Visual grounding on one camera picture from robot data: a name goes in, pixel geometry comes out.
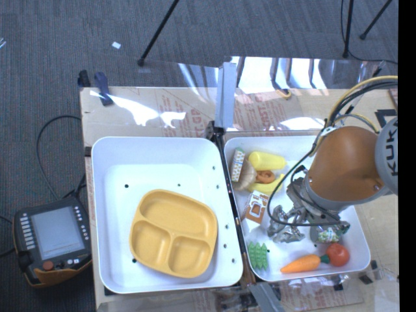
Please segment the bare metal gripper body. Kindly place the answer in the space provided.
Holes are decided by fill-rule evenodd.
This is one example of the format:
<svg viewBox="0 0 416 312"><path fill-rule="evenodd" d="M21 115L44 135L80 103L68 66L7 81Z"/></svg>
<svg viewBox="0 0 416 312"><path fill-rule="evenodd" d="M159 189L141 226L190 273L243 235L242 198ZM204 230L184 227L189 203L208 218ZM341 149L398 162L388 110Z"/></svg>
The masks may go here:
<svg viewBox="0 0 416 312"><path fill-rule="evenodd" d="M287 187L287 195L293 202L292 223L309 226L315 230L341 230L339 211L327 200L316 194L309 186L308 178L296 178Z"/></svg>

